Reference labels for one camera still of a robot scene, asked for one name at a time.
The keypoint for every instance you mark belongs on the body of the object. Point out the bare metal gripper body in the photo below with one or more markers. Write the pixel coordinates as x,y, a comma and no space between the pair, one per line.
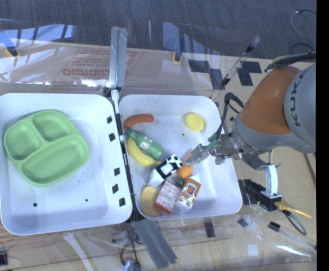
224,150

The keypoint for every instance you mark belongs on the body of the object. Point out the green plastic bottle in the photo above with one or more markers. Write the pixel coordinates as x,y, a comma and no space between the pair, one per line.
149,147

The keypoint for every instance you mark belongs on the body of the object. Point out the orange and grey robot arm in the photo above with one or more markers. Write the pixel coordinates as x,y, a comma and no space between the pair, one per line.
269,106

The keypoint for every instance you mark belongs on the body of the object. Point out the yellow toy lemon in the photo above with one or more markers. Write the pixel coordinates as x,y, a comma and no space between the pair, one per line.
195,121

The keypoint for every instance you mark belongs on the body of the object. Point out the orange and white carton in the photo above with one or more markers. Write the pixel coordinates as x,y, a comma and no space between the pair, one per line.
168,196

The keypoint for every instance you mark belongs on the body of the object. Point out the brown cardboard board red print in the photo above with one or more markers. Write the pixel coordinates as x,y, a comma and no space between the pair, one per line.
164,63

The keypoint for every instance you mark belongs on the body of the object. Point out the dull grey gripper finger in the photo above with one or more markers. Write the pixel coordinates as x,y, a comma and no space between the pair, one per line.
196,159
201,149

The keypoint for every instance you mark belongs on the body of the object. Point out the black and white cow-print carton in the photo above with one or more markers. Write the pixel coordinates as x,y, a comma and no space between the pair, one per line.
168,165

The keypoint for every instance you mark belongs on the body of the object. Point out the green divided plate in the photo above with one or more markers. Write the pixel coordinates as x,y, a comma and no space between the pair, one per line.
45,151

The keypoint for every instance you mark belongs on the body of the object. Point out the yellow banana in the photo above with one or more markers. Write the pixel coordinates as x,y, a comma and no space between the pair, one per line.
137,155

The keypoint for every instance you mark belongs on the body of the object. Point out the red-brown toy sausage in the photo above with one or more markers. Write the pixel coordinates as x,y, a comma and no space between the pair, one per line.
138,120

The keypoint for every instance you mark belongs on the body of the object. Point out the black cylinder on white bracket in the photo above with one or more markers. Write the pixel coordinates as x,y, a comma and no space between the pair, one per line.
272,179

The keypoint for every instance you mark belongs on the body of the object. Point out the white and brown carton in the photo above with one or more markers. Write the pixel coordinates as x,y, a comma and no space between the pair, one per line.
189,195

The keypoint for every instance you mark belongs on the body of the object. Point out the yellow round biscuit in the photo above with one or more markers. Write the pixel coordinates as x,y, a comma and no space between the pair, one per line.
147,200

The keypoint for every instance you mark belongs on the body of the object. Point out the white plastic tray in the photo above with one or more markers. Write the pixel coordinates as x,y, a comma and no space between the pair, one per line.
175,143
68,207

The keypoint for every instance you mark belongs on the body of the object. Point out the orange carrot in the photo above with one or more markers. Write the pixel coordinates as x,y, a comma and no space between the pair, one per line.
185,172

